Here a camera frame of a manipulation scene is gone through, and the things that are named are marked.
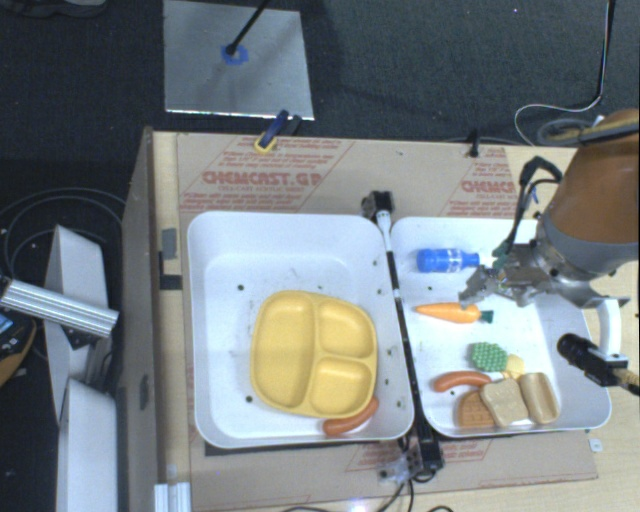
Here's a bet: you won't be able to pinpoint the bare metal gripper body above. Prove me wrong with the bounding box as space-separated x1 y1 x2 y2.
491 243 610 309

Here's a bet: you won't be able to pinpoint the yellow divided plate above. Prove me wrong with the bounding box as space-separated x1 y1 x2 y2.
248 289 379 421

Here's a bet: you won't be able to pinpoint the green grapes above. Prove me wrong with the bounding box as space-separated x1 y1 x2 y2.
470 341 510 374

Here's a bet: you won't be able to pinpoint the orange carrot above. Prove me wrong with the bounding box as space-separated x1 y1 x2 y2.
414 301 496 326

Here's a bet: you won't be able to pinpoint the brown waffle biscuit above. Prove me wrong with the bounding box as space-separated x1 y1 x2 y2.
454 389 497 429

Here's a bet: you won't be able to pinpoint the small yellow toy food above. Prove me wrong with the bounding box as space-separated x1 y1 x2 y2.
500 353 527 381

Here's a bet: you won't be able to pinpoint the tan bread roll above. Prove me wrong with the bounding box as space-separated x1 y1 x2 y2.
517 371 561 426

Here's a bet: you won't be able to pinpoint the tan bread slice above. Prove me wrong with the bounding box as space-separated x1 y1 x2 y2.
479 377 531 428

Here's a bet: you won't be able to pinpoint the black cylinder on white bracket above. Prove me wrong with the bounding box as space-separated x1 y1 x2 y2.
556 296 632 389

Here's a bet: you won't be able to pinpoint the orange-red sausage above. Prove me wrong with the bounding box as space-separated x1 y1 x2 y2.
321 396 381 438
432 369 493 394

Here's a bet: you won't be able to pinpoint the blue bottle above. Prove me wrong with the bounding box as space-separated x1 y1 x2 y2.
415 247 482 275

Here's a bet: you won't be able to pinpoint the brown cardboard board red print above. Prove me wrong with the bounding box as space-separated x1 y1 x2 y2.
175 131 600 512

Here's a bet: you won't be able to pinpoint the thin black and white rod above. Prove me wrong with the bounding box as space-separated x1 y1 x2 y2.
376 209 427 443

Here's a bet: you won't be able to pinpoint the white plastic tray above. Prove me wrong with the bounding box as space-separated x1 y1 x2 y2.
185 210 417 450
388 215 614 440

